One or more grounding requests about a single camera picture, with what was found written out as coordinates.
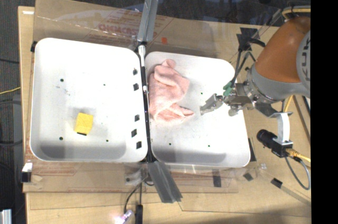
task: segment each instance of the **yellow sponge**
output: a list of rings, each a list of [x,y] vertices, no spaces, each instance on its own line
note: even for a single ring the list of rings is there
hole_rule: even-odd
[[[93,115],[79,113],[76,118],[75,132],[82,135],[87,135],[93,127]]]

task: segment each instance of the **hole in tray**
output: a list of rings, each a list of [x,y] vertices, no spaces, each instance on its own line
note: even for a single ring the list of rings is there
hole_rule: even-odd
[[[132,137],[135,137],[137,135],[137,129],[134,129],[133,131],[132,131]]]

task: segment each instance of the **wooden table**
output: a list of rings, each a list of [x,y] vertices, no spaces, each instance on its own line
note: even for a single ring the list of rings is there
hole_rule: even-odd
[[[27,114],[33,21],[34,8],[20,6],[18,29],[23,140],[29,123]],[[290,117],[290,139],[295,144],[294,149],[310,156],[309,118],[302,115],[304,105],[297,99],[299,105],[292,101],[289,107],[289,111],[294,112]],[[249,133],[257,133],[262,126],[271,131],[274,129],[275,133],[277,131],[275,120],[267,119],[256,111],[245,111],[245,119]],[[284,159],[274,156],[258,142],[254,148],[256,157],[264,159],[260,175],[251,182],[239,182],[238,193],[185,193],[184,202],[180,204],[161,203],[157,193],[147,193],[143,195],[144,223],[311,223],[311,192],[298,185]],[[296,166],[295,171],[306,184],[302,167]],[[283,182],[282,189],[270,183],[272,177]],[[127,197],[127,193],[27,192],[25,195],[26,219],[29,224],[114,223],[113,218],[122,214],[122,204]],[[135,202],[136,198],[133,197],[130,203]]]

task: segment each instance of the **yellow block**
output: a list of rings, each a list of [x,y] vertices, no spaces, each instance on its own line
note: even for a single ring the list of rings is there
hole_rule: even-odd
[[[93,127],[93,115],[79,113],[76,118],[75,132],[87,135]]]

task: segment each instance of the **pink towel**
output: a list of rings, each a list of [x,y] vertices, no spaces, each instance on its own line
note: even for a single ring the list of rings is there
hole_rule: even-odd
[[[175,66],[175,61],[165,60],[150,75],[149,113],[155,121],[181,122],[194,115],[177,104],[185,96],[190,82],[174,70]]]

